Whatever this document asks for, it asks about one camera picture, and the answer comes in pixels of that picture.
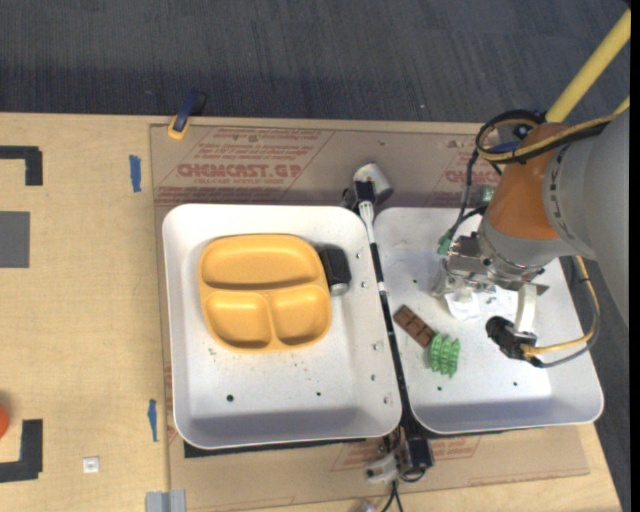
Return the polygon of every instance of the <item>wire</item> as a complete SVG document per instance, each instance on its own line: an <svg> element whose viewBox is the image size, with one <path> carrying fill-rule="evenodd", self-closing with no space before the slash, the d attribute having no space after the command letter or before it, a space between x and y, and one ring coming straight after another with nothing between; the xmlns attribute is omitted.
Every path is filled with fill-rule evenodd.
<svg viewBox="0 0 640 512"><path fill-rule="evenodd" d="M526 147L518 147L511 151L496 152L494 149L486 148L484 143L489 134L501 126L523 124L535 127L540 124L530 117L523 116L522 111L514 111L511 114L507 112L494 117L491 121L480 128L476 137L476 149L480 156L488 162L502 164L513 162L524 163L529 158L533 158L564 144L599 135L602 133L602 130L604 130L605 127L616 117L616 115L617 114L611 114L609 116L599 117L585 123L571 126L547 137L546 139L536 142L535 144Z"/></svg>
<svg viewBox="0 0 640 512"><path fill-rule="evenodd" d="M502 176L502 169L500 169L500 167L498 167L495 162L489 162L489 165L493 167L493 170L498 173L498 176Z"/></svg>
<svg viewBox="0 0 640 512"><path fill-rule="evenodd" d="M398 489L398 482L397 480L394 480L393 482L391 482L391 494L389 495L389 500L387 501L384 508L380 512L387 512L389 510L389 508L391 507L391 504L393 503L393 500L397 495L397 492L398 492L397 489Z"/></svg>
<svg viewBox="0 0 640 512"><path fill-rule="evenodd" d="M400 512L404 512L402 509L402 503L400 502L400 495L398 494L398 489L396 489L396 503L398 504L398 510Z"/></svg>
<svg viewBox="0 0 640 512"><path fill-rule="evenodd" d="M613 113L614 114L621 114L622 112L624 112L625 110L627 110L629 108L629 106L631 105L631 95L627 96L622 103L620 103L620 105L618 105L618 108L616 108Z"/></svg>
<svg viewBox="0 0 640 512"><path fill-rule="evenodd" d="M547 118L551 121L566 119L630 37L631 10L627 9L551 106Z"/></svg>
<svg viewBox="0 0 640 512"><path fill-rule="evenodd" d="M534 363L535 366L539 366L541 368L553 368L554 366L558 366L560 364L564 364L566 362L572 361L575 358L587 352L588 350L590 350L598 340L598 334L600 333L600 304L598 302L598 297L596 295L595 289L593 288L593 284L589 279L589 272L587 271L587 267L582 257L575 256L573 261L575 262L575 265L580 270L580 273L582 274L582 282L587 285L587 289L589 290L589 295L591 297L591 306L593 308L593 320L591 322L591 328L589 329L589 332L587 332L587 334L572 341L557 343L555 345L550 345L546 347L532 347L526 344L520 345L520 348L522 349L525 355L525 358L530 362ZM540 354L546 354L548 352L555 352L558 350L565 350L577 345L581 345L583 343L586 343L585 347L557 361L544 363L539 360L536 360L537 362L534 362L532 360L534 356L537 356Z"/></svg>
<svg viewBox="0 0 640 512"><path fill-rule="evenodd" d="M474 215L484 215L484 212L487 211L487 207L486 206L479 206L478 208L476 208L475 210L471 210L469 213L466 213L463 217L462 217L462 222L464 222L467 219L470 219L471 217L473 217Z"/></svg>
<svg viewBox="0 0 640 512"><path fill-rule="evenodd" d="M387 448L387 453L394 451L398 446L400 446L400 441L402 440L402 432L401 427L398 425L394 430L389 432L386 436L384 436L384 444Z"/></svg>
<svg viewBox="0 0 640 512"><path fill-rule="evenodd" d="M418 473L417 477L407 477L407 473L405 473L404 475L400 475L400 480L402 480L403 482L406 482L408 484L414 484L416 482L419 482L420 480L422 480L422 477L427 473L426 469L423 469L422 471L420 471L420 473Z"/></svg>
<svg viewBox="0 0 640 512"><path fill-rule="evenodd" d="M453 226L451 226L445 233L445 236L452 240L456 234L456 231L458 231L460 224L462 224L466 220L465 211L469 204L469 197L471 196L471 187L473 186L473 166L475 165L477 160L478 160L478 149L476 148L473 150L473 153L471 154L471 158L469 158L469 161L467 162L467 179L465 182L464 191L462 192L462 202L460 204L460 211L458 212L458 218L453 223Z"/></svg>

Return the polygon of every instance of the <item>black tape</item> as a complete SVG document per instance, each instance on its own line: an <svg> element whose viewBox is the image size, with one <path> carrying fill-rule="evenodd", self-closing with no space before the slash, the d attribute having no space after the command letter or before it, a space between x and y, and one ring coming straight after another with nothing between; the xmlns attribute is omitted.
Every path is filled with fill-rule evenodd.
<svg viewBox="0 0 640 512"><path fill-rule="evenodd" d="M384 281L384 276L382 275L382 264L380 262L380 253L378 253L378 244L375 242L370 244L371 247L371 257L373 258L373 268L376 271L376 281L382 283Z"/></svg>
<svg viewBox="0 0 640 512"><path fill-rule="evenodd" d="M42 472L42 420L23 420L20 459L0 463L0 483L36 480Z"/></svg>
<svg viewBox="0 0 640 512"><path fill-rule="evenodd" d="M0 146L0 159L24 160L24 184L42 186L42 151L38 146Z"/></svg>

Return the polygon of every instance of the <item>black object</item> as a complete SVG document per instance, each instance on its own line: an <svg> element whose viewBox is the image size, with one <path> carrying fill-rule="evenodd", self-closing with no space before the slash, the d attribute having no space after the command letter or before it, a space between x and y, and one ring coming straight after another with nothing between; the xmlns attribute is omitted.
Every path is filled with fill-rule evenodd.
<svg viewBox="0 0 640 512"><path fill-rule="evenodd" d="M380 262L378 244L375 242L369 244L369 248L371 249L371 257L373 258L373 268L376 271L376 282L381 283L382 281L384 281L384 276L382 275L382 263Z"/></svg>
<svg viewBox="0 0 640 512"><path fill-rule="evenodd" d="M404 475L422 473L433 466L433 453L429 441L423 436L412 436L407 439Z"/></svg>
<svg viewBox="0 0 640 512"><path fill-rule="evenodd" d="M329 289L338 284L351 282L351 271L344 251L339 248L326 248L318 252L320 261L327 276Z"/></svg>
<svg viewBox="0 0 640 512"><path fill-rule="evenodd" d="M387 512L391 507L393 500L396 500L398 509L400 510L400 512L402 512L402 503L400 502L400 495L398 494L398 482L396 480L391 482L391 494L389 495L389 500L380 512Z"/></svg>
<svg viewBox="0 0 640 512"><path fill-rule="evenodd" d="M487 335L495 341L504 355L511 359L527 361L533 366L542 366L542 361L537 358L526 359L521 345L535 347L538 337L530 332L518 332L515 330L513 322L501 316L494 316L489 319L486 325Z"/></svg>
<svg viewBox="0 0 640 512"><path fill-rule="evenodd" d="M342 193L342 200L347 209L359 215L358 205L363 201L376 204L376 186L373 181L354 181L353 188L345 189Z"/></svg>
<svg viewBox="0 0 640 512"><path fill-rule="evenodd" d="M42 420L23 420L20 459L0 463L0 483L36 480L42 472Z"/></svg>
<svg viewBox="0 0 640 512"><path fill-rule="evenodd" d="M0 159L24 160L24 184L42 186L42 151L38 146L0 146Z"/></svg>

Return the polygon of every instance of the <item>black cable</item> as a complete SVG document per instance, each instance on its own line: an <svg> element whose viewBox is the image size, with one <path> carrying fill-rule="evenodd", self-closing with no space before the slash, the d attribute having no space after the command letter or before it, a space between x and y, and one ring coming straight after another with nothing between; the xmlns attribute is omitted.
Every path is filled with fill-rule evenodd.
<svg viewBox="0 0 640 512"><path fill-rule="evenodd" d="M398 494L398 488L396 487L395 490L395 495L396 495L396 503L398 504L398 510L400 512L404 512L404 510L402 509L402 503L400 502L400 495Z"/></svg>
<svg viewBox="0 0 640 512"><path fill-rule="evenodd" d="M464 217L462 217L462 222L464 222L467 219L470 219L474 215L478 215L478 214L484 215L484 212L486 212L486 211L487 211L487 207L486 206L479 206L475 210L471 210L469 213L466 213L464 215Z"/></svg>
<svg viewBox="0 0 640 512"><path fill-rule="evenodd" d="M559 135L556 134L549 137L548 139L546 139L546 143L544 144L542 143L544 141L541 141L540 143L538 143L541 144L540 147L536 149L514 148L513 151L501 152L495 151L495 149L487 149L483 146L484 140L487 138L488 134L496 130L498 127L513 123L524 123L527 126L534 127L542 123L542 119L539 116L537 121L535 118L536 114L527 111L505 112L494 117L489 122L485 123L482 128L480 128L480 131L476 136L476 148L482 151L483 158L485 158L485 160L489 162L503 164L518 162L520 164L524 164L528 159L541 155L542 153L546 153L547 151L550 151L557 147L588 137L593 137L594 135L599 135L611 121L611 116L608 116L594 119L593 121L589 121L587 123L582 123L582 125L577 125L575 127L564 130Z"/></svg>
<svg viewBox="0 0 640 512"><path fill-rule="evenodd" d="M400 442L402 441L402 427L398 425L391 434L393 435L393 439L395 441L393 443L393 449L395 450L398 448L398 446L400 446Z"/></svg>
<svg viewBox="0 0 640 512"><path fill-rule="evenodd" d="M422 480L422 477L427 473L426 469L423 469L420 473L418 473L418 476L416 477L408 477L407 474L405 473L404 475L400 475L400 480L402 480L403 482L406 482L408 484L414 484L416 482L419 482L420 480Z"/></svg>
<svg viewBox="0 0 640 512"><path fill-rule="evenodd" d="M576 264L573 258L569 257L569 260L571 261L571 264L567 268L567 272L566 272L567 275L565 275L565 279L567 281L567 284L569 285L569 289L573 290L573 286L575 285L575 279L576 279Z"/></svg>
<svg viewBox="0 0 640 512"><path fill-rule="evenodd" d="M389 495L389 500L387 501L384 508L380 512L387 512L389 510L389 508L391 507L391 504L393 503L393 500L396 497L397 488L398 488L398 482L394 480L393 482L391 482L391 494Z"/></svg>
<svg viewBox="0 0 640 512"><path fill-rule="evenodd" d="M493 170L498 173L498 176L502 176L502 169L498 167L498 164L496 164L495 162L489 162L489 165L491 165L491 167L493 167Z"/></svg>
<svg viewBox="0 0 640 512"><path fill-rule="evenodd" d="M446 233L446 235L451 239L453 239L453 237L456 234L456 231L458 231L458 228L460 227L460 224L462 224L462 222L464 221L465 211L467 209L467 205L469 204L469 196L471 196L471 187L473 186L473 166L478 160L478 156L479 156L478 148L476 148L473 150L473 153L471 154L471 158L469 158L469 161L467 162L467 179L464 187L464 192L462 193L462 203L460 204L460 211L458 212L458 218L453 223L453 226L451 226Z"/></svg>

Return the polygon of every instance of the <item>yellow cable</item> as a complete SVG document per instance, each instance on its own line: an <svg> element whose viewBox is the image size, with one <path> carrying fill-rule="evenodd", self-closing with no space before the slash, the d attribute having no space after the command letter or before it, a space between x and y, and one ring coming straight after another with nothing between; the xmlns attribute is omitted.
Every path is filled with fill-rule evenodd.
<svg viewBox="0 0 640 512"><path fill-rule="evenodd" d="M589 332L587 332L587 334L581 336L580 338L571 341L565 341L563 343L557 343L555 345L549 345L547 347L532 347L531 345L526 345L523 343L522 345L520 345L520 348L522 349L525 358L528 360L540 354L555 352L557 350L565 350L567 348L575 347L576 345L588 343L595 334L597 315L600 315L600 303L598 302L598 297L596 296L596 291L593 288L593 284L591 284L591 280L589 279L589 272L587 271L587 267L584 264L584 260L581 256L575 256L575 261L580 268L580 272L582 273L583 278L586 280L585 282L587 284L587 287L589 288L589 293L591 293L591 297L596 308L596 315L594 315L593 321L591 322L591 328L589 329Z"/></svg>
<svg viewBox="0 0 640 512"><path fill-rule="evenodd" d="M631 96L627 96L625 100L622 103L620 103L618 108L613 111L613 113L620 114L621 112L624 112L625 110L627 110L630 105L631 105Z"/></svg>
<svg viewBox="0 0 640 512"><path fill-rule="evenodd" d="M567 118L630 37L631 9L627 9L549 109L548 121L560 123Z"/></svg>

